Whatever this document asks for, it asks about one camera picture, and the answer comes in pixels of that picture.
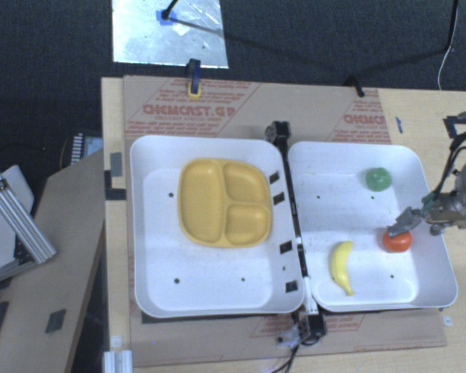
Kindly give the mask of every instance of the black carpet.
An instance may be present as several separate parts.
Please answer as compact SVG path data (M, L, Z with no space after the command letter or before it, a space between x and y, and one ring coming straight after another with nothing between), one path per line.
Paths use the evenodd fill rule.
M453 0L220 2L230 68L204 77L437 89ZM103 76L183 75L113 63L111 15L111 0L0 0L0 169L33 188L59 170L65 140L101 127ZM466 0L453 46L442 87L466 90Z

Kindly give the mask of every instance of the white cable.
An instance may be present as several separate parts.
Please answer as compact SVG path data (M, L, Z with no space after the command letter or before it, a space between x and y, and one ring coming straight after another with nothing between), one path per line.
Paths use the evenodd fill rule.
M456 10L456 17L454 18L454 28L452 29L452 38L450 39L449 47L447 48L447 51L445 52L445 55L443 56L442 65L440 66L438 75L436 76L436 83L438 84L438 89L440 91L442 91L442 86L440 85L440 75L442 73L443 66L445 65L445 61L447 60L447 57L449 56L450 50L452 50L452 43L454 42L454 34L456 33L456 26L457 26L457 10Z

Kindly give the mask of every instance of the yellow plate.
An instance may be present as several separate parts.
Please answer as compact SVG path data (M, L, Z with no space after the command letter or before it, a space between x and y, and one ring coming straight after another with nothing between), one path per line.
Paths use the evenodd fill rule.
M179 177L178 216L186 236L201 245L254 246L270 233L270 189L247 163L195 159Z

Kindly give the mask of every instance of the yellow banana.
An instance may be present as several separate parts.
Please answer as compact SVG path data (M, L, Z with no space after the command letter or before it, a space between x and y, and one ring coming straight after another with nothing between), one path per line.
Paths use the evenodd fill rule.
M333 280L341 287L347 295L353 295L354 292L350 288L349 275L347 274L347 257L352 250L353 242L347 240L341 242L333 250L332 254L332 276Z

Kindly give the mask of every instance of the white tray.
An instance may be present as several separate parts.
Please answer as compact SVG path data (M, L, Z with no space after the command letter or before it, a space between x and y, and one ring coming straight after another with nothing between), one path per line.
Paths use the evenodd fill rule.
M198 158L245 162L266 179L278 172L280 179L270 185L270 193L283 192L285 201L272 205L272 227L264 242L225 249L196 244L183 234L177 211L179 175ZM135 295L145 313L168 318L286 313L299 307L304 289L283 161L271 144L149 135L133 143L130 167ZM280 245L289 241L292 250L281 253Z
M457 284L442 236L422 223L412 246L389 253L381 236L406 207L421 207L428 194L419 158L396 145L299 142L289 151L311 292L334 312L444 307ZM384 167L391 186L371 191L368 169ZM329 258L337 243L351 240L347 271L353 296L331 276Z

